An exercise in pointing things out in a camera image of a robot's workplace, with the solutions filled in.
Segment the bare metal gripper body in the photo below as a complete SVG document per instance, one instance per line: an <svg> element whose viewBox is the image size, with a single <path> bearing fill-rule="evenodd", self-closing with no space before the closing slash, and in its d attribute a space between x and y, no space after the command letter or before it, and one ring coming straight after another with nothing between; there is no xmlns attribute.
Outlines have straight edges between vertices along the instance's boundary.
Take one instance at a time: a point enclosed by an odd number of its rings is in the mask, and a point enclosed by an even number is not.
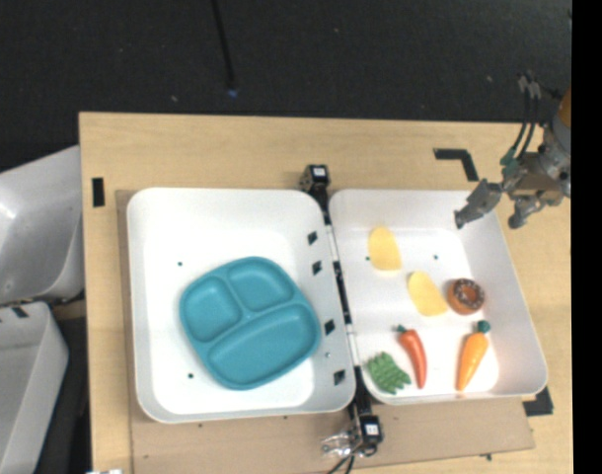
<svg viewBox="0 0 602 474"><path fill-rule="evenodd" d="M559 204L570 197L570 149L545 135L535 151L518 158L512 149L501 158L502 189L511 198Z"/></svg>

